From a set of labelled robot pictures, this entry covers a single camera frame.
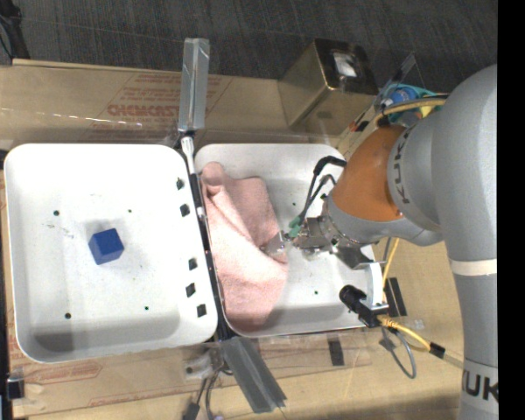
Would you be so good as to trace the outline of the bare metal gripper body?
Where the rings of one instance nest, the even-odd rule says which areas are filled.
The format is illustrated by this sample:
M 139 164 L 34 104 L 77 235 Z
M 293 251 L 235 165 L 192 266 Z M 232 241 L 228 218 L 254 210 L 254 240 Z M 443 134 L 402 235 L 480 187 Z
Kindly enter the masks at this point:
M 322 215 L 304 220 L 293 246 L 308 260 L 334 256 L 352 270 L 363 269 L 373 262 L 363 245 L 343 235 L 328 217 Z

